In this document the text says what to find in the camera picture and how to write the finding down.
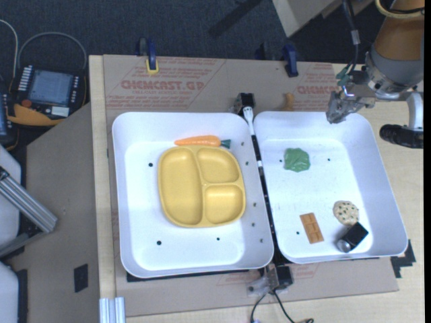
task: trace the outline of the brown wafer bar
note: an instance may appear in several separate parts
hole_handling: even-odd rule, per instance
[[[314,216],[314,213],[300,215],[300,218],[310,244],[322,242],[322,232],[317,223],[316,217]]]

